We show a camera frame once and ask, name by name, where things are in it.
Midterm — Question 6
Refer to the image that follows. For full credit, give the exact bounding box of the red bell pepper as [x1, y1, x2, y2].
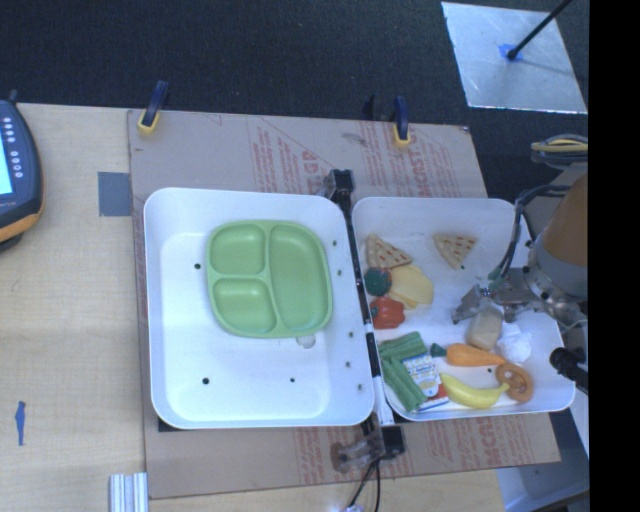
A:
[369, 295, 407, 331]

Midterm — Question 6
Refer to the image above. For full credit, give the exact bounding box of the black block with thin wires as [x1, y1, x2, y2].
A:
[321, 168, 357, 203]
[329, 423, 407, 474]

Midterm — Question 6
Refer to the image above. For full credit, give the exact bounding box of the tan pizza slice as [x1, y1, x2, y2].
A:
[431, 232, 479, 272]
[364, 232, 415, 270]

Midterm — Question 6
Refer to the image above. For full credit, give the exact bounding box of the green bean bundle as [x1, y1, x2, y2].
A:
[377, 330, 430, 362]
[380, 356, 429, 414]

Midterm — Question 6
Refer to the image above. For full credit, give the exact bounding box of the green divided plate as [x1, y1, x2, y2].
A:
[205, 219, 334, 340]

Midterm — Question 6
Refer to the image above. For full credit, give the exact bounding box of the white plastic tray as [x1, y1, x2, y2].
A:
[142, 186, 377, 431]
[350, 195, 578, 423]

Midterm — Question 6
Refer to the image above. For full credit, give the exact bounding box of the thin black and white rod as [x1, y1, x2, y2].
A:
[338, 188, 397, 428]

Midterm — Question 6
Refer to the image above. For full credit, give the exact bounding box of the dark green broccoli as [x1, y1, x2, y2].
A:
[363, 266, 394, 298]

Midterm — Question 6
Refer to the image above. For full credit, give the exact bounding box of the orange carrot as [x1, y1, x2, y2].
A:
[429, 342, 508, 369]

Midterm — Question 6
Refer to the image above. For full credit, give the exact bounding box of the beige bread block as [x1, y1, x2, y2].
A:
[466, 305, 505, 353]

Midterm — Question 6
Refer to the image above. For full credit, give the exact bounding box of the brown pretzel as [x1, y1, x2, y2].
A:
[495, 361, 534, 405]

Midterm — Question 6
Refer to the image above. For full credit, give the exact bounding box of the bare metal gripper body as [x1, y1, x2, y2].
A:
[490, 267, 588, 324]

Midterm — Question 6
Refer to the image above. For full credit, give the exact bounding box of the yellow banana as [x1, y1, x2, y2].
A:
[439, 371, 512, 412]

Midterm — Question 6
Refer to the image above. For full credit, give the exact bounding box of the brown cardboard board red print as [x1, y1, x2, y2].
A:
[126, 109, 563, 501]

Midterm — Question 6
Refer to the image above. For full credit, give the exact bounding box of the white crumpled paper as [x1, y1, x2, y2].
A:
[495, 321, 533, 364]

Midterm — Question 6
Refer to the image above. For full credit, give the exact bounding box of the yellow cheese slice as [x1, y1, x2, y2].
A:
[388, 264, 436, 311]

